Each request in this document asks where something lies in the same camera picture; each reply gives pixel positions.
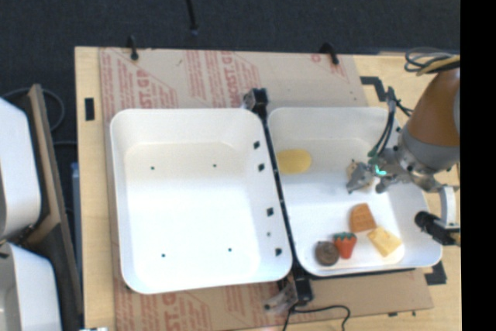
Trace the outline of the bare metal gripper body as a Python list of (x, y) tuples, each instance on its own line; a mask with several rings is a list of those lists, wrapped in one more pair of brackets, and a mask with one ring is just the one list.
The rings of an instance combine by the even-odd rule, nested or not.
[(391, 184), (412, 183), (423, 191), (440, 191), (443, 184), (435, 179), (437, 171), (419, 162), (408, 148), (396, 145), (378, 156), (376, 176), (389, 177)]

